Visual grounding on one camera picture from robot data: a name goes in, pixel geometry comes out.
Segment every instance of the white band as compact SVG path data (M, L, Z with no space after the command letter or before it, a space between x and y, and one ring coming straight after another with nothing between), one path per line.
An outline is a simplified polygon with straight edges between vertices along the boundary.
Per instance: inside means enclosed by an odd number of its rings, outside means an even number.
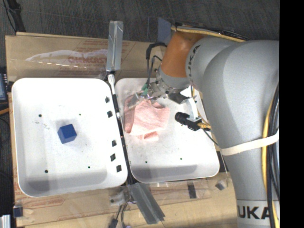
M263 146L271 145L279 140L279 138L280 138L279 132L280 131L278 129L275 135L269 136L267 138L257 139L257 140L241 143L236 146L225 148L225 149L220 148L220 152L222 153L222 155L233 155L233 154L238 154L238 153L241 153L241 152L244 152L247 150L253 150L253 149L257 149L257 148L262 148Z

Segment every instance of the blue cube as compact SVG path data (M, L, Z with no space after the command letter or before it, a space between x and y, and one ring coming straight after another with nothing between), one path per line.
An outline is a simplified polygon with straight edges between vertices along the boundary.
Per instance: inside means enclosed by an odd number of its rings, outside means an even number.
M73 141L77 134L72 124L65 125L59 128L58 136L62 143L67 143Z

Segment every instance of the gray carpet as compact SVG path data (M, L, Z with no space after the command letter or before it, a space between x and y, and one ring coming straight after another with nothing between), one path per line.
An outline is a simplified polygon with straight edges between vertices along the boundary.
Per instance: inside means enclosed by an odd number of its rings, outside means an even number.
M158 18L229 30L251 39L279 40L280 0L17 0L27 32L107 38L111 20L124 22L124 40L157 40ZM13 35L0 1L0 66L5 35ZM8 128L0 122L2 139ZM0 147L0 171L11 178L10 142ZM10 203L10 184L0 179L0 206Z

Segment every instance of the pink cloth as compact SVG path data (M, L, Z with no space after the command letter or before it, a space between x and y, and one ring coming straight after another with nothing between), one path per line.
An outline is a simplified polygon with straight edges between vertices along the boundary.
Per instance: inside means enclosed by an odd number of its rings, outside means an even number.
M159 103L143 100L137 106L129 109L128 103L132 96L124 102L124 128L131 135L140 139L158 140L158 131L166 129L170 109Z

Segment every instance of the white tray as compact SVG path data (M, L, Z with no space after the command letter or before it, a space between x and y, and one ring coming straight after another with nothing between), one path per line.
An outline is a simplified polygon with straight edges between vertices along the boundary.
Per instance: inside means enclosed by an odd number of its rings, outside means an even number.
M124 78L117 82L115 88L122 118L125 99L138 92L145 82L145 78ZM190 96L190 89L183 94ZM168 99L157 101L171 110L167 129L159 132L159 141L149 142L124 134L133 176L139 182L153 183L216 175L219 159L213 142L202 130L192 131L174 119L177 112L189 113L187 105Z
M12 102L18 179L25 194L40 197L125 182L124 152L111 91L104 81L23 78L13 85ZM73 124L77 137L62 144L57 131L67 124Z

